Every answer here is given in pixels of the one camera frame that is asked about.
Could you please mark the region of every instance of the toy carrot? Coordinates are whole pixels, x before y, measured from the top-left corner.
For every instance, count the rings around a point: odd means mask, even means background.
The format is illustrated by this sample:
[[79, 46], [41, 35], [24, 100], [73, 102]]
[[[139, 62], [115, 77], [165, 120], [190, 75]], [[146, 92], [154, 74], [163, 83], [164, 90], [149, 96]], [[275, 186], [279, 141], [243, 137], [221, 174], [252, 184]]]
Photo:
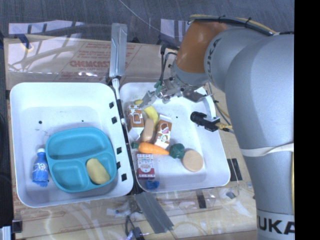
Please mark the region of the toy carrot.
[[143, 154], [169, 155], [169, 151], [148, 142], [141, 142], [139, 144], [138, 150]]

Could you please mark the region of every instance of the blue divided tray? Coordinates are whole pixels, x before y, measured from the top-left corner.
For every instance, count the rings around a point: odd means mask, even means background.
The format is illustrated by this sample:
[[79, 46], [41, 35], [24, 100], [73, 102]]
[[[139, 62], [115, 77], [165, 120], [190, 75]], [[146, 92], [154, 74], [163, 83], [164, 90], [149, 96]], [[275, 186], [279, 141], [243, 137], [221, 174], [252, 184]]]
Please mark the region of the blue divided tray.
[[[76, 193], [103, 187], [114, 180], [117, 162], [106, 134], [95, 127], [79, 127], [51, 135], [45, 145], [49, 171], [57, 187]], [[86, 163], [96, 158], [110, 175], [110, 180], [95, 184], [90, 180]]]

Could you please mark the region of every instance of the blue object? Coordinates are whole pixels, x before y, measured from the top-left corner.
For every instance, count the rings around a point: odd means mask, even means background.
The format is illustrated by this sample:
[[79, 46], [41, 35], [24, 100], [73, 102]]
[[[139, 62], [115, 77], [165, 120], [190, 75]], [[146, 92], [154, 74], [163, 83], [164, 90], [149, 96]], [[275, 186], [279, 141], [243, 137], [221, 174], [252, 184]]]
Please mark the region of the blue object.
[[37, 159], [33, 164], [32, 181], [41, 187], [48, 186], [48, 163], [46, 161], [46, 152], [44, 148], [37, 151]]
[[160, 184], [160, 182], [157, 181], [157, 180], [154, 180], [154, 181], [152, 181], [152, 180], [147, 180], [147, 181], [145, 182], [146, 188], [147, 188], [148, 190], [154, 190], [154, 189], [158, 188], [158, 187], [159, 187], [159, 184]]
[[[45, 145], [52, 180], [69, 193], [83, 192], [111, 183], [117, 175], [117, 161], [107, 135], [95, 127], [78, 127], [56, 132]], [[96, 158], [110, 175], [110, 180], [95, 184], [90, 180], [86, 163]]]

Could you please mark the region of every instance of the small carton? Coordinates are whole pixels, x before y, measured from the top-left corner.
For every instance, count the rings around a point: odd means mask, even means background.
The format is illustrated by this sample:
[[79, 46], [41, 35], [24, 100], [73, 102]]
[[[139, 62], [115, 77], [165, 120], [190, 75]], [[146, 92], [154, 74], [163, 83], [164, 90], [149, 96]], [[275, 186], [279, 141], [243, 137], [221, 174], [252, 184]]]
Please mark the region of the small carton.
[[138, 179], [154, 179], [156, 177], [152, 154], [136, 154], [135, 165]]
[[138, 105], [129, 105], [126, 114], [129, 137], [131, 137], [134, 141], [137, 141], [140, 138], [140, 134], [144, 130], [142, 110], [139, 109]]
[[165, 115], [159, 115], [159, 121], [156, 128], [154, 144], [166, 149], [170, 142], [172, 122], [171, 118]]

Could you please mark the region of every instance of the blue bottle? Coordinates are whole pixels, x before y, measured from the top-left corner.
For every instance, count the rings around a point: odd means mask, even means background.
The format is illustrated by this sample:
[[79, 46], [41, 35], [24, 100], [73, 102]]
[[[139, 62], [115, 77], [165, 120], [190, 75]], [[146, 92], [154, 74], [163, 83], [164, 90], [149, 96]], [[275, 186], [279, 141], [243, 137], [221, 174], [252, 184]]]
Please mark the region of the blue bottle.
[[49, 167], [46, 159], [46, 150], [39, 148], [37, 159], [33, 164], [32, 181], [41, 187], [48, 186]]

